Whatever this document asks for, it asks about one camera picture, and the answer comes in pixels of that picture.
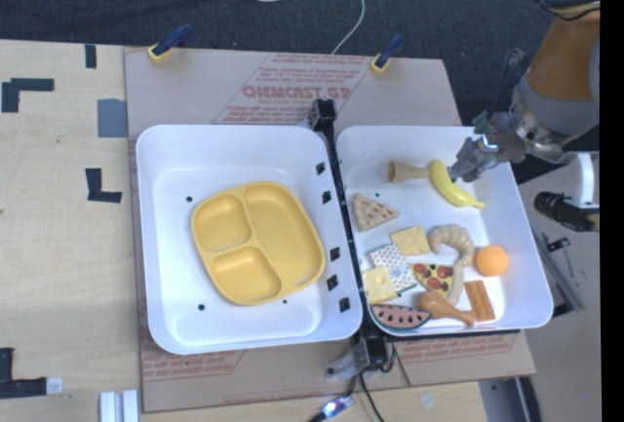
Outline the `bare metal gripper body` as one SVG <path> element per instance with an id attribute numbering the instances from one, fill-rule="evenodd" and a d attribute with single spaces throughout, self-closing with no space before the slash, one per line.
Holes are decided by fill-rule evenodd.
<path id="1" fill-rule="evenodd" d="M 527 111 L 486 111 L 475 118 L 476 163 L 495 167 L 501 163 L 520 163 L 532 155 L 551 163 L 562 157 L 561 136 L 543 127 Z"/>

